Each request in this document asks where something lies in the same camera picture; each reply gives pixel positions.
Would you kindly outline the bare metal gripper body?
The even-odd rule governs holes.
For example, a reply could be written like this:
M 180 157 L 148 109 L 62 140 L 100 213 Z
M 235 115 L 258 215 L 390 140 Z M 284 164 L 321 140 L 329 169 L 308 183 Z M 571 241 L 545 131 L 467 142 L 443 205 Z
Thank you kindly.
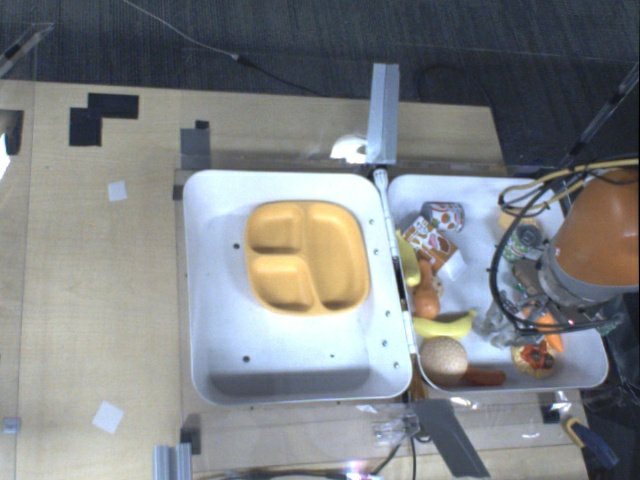
M 512 273 L 524 289 L 516 306 L 526 319 L 537 319 L 544 314 L 554 319 L 566 318 L 561 305 L 566 293 L 553 273 L 545 269 L 539 260 L 519 260 L 512 267 Z

